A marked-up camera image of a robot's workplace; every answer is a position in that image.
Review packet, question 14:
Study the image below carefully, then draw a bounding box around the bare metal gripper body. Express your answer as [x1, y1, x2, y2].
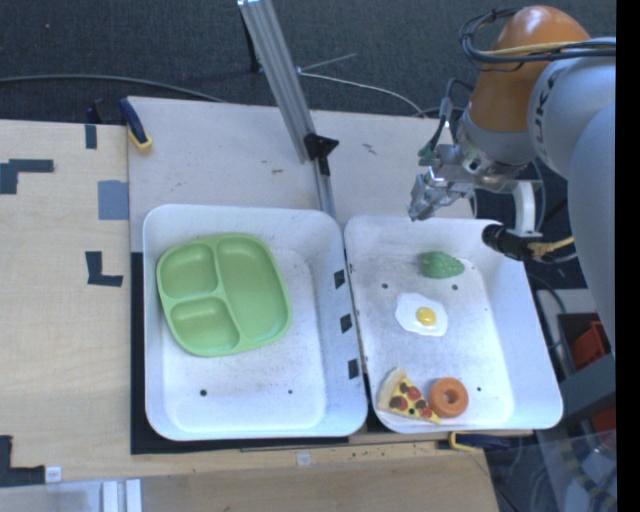
[428, 143, 524, 198]

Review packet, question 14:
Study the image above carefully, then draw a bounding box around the green toy broccoli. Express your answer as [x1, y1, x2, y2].
[418, 250, 466, 280]

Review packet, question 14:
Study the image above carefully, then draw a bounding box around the white and yellow fried egg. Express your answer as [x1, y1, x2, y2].
[394, 292, 449, 337]

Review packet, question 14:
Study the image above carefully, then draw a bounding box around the white plastic tray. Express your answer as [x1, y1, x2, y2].
[142, 203, 370, 442]
[343, 214, 565, 435]

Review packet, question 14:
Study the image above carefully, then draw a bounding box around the green divided plate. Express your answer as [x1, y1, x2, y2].
[155, 233, 294, 358]

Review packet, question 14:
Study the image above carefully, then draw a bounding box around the toy pizza slice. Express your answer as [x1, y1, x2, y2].
[376, 367, 442, 426]

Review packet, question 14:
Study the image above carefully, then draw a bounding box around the orange doughnut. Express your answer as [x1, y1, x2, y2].
[428, 377, 470, 419]

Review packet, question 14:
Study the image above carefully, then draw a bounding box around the pale flat board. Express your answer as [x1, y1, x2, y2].
[127, 95, 534, 454]

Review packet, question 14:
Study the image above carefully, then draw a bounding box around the black cylinder on white bracket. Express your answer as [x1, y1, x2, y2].
[481, 180, 546, 263]

